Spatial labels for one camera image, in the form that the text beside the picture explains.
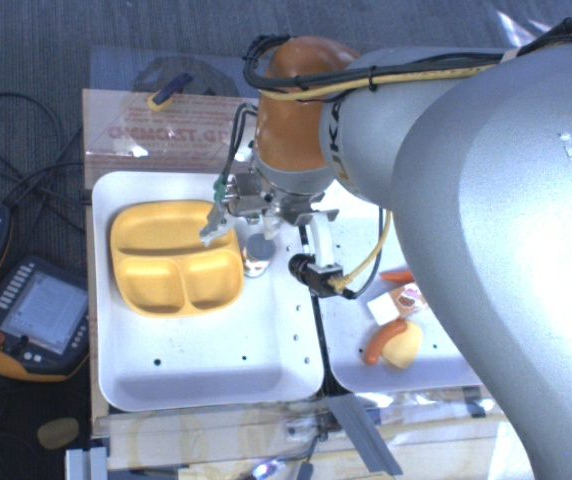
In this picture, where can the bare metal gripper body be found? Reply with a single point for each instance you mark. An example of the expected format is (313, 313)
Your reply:
(251, 193)

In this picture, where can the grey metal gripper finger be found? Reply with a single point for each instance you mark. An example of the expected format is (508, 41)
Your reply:
(271, 228)
(216, 225)

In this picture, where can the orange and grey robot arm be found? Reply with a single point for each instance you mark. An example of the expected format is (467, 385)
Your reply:
(466, 168)

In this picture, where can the small silver can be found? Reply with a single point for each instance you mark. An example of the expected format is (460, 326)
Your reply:
(258, 250)

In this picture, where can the yellow divided plate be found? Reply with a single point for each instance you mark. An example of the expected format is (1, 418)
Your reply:
(166, 273)

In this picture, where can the brown cardboard board red print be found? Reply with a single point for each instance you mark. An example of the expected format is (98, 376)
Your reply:
(166, 138)

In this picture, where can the thin black rod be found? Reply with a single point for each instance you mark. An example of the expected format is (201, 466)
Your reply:
(324, 348)

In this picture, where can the white plastic tray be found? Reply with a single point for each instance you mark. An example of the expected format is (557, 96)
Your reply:
(361, 378)
(206, 358)

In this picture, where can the orange carrot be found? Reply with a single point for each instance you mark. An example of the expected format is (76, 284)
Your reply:
(397, 276)

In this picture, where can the white and pink packet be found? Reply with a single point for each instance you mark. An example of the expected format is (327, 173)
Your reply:
(391, 305)

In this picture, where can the orange sausage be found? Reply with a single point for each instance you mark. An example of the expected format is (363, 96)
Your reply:
(381, 343)

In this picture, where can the yellow banana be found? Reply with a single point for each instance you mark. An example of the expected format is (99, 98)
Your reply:
(406, 348)

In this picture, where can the olive oval object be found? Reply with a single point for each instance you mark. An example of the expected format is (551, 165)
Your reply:
(58, 433)

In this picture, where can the black cylinder on white bracket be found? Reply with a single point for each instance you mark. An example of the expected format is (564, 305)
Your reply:
(316, 268)

